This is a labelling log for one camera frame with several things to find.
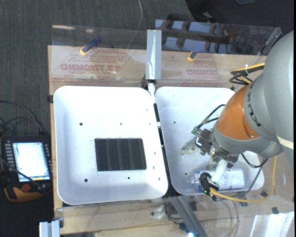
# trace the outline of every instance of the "screen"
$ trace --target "screen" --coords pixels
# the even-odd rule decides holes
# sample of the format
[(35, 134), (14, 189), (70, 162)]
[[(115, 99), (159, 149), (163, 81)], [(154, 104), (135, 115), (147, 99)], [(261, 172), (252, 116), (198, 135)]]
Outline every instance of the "screen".
[[(49, 172), (41, 142), (16, 142), (13, 151), (17, 169), (34, 181), (49, 180)], [(28, 182), (28, 178), (19, 174), (20, 182)]]

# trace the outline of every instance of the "button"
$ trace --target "button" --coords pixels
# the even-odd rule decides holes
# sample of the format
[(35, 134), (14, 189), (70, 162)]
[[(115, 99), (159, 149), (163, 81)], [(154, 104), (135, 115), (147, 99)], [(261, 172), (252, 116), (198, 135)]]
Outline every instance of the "button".
[(29, 192), (31, 190), (31, 186), (29, 184), (24, 184), (21, 190), (23, 192)]

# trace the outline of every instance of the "gray carpet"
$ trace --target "gray carpet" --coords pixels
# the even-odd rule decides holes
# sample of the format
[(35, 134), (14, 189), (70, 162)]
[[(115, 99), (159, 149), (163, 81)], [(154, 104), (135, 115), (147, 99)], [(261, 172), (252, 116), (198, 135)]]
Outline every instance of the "gray carpet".
[[(217, 10), (220, 0), (215, 1)], [(140, 30), (154, 29), (155, 19), (166, 19), (170, 13), (193, 20), (185, 0), (141, 0), (141, 3)], [(288, 7), (287, 14), (280, 18), (289, 20), (286, 31), (293, 27), (294, 6)], [(0, 0), (0, 100), (25, 105), (50, 132), (47, 46), (52, 44), (52, 25), (135, 30), (139, 19), (137, 0)], [(0, 116), (4, 120), (24, 114), (18, 107), (0, 104)], [(32, 134), (35, 125), (30, 121), (19, 122), (15, 130), (20, 134)], [(10, 203), (0, 185), (0, 237), (36, 237), (38, 222), (52, 217), (52, 197), (23, 204)]]

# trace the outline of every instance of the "orange emergency button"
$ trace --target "orange emergency button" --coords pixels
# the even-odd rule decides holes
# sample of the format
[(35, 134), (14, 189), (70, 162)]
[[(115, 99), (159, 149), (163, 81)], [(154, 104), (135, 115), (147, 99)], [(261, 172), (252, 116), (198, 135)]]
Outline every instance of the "orange emergency button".
[(29, 192), (31, 190), (31, 186), (29, 184), (24, 184), (21, 190), (23, 192)]

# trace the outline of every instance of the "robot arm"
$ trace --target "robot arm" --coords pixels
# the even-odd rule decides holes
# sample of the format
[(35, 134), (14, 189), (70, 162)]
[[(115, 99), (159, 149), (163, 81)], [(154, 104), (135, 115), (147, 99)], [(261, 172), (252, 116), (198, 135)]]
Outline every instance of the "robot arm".
[(213, 130), (195, 133), (196, 146), (211, 156), (210, 168), (221, 173), (221, 165), (231, 167), (245, 151), (264, 158), (285, 152), (294, 172), (293, 77), (292, 31), (273, 46), (263, 74), (228, 101)]

